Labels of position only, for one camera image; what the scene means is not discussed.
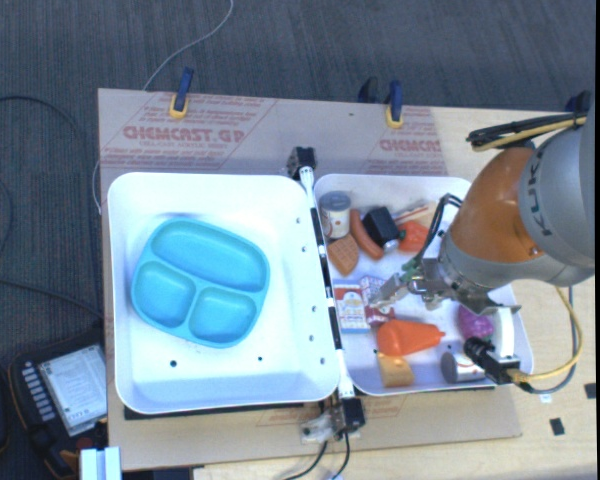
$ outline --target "blue clamp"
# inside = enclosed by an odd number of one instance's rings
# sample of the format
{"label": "blue clamp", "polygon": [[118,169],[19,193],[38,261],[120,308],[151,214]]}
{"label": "blue clamp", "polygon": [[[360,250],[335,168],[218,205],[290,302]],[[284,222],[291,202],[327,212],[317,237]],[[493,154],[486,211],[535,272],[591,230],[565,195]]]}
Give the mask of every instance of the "blue clamp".
{"label": "blue clamp", "polygon": [[402,119],[402,86],[398,80],[392,80],[389,84],[389,96],[385,100],[387,110],[385,117],[391,128],[401,128],[404,124]]}
{"label": "blue clamp", "polygon": [[171,105],[169,106],[169,115],[175,119],[182,119],[187,115],[187,109],[189,108],[189,100],[187,100],[187,93],[191,87],[193,80],[193,69],[185,66],[182,72],[182,78],[180,79],[180,87],[178,93],[174,94],[171,98]]}

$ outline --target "toy hot dog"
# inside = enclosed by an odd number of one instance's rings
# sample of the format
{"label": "toy hot dog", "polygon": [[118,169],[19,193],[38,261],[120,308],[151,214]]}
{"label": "toy hot dog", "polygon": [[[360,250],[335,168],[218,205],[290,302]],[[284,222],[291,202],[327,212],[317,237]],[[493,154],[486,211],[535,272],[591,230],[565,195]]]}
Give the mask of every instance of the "toy hot dog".
{"label": "toy hot dog", "polygon": [[376,244],[367,230],[364,229],[362,219],[360,218],[360,211],[351,209],[349,212],[349,229],[351,236],[358,244],[358,247],[365,252],[370,258],[379,260],[384,256],[384,250],[378,244]]}

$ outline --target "red object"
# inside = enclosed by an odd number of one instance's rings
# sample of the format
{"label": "red object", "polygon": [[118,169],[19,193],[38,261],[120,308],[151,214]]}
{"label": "red object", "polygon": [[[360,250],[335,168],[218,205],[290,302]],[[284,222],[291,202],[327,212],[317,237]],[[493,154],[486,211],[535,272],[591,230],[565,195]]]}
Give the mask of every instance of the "red object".
{"label": "red object", "polygon": [[435,347],[444,335],[433,324],[390,320],[378,329],[378,350],[388,356],[406,356]]}
{"label": "red object", "polygon": [[400,245],[398,245],[398,248],[405,252],[418,252],[422,249],[429,233],[426,226],[415,220],[408,220],[404,224],[400,224],[398,230],[405,232],[404,238],[400,240]]}

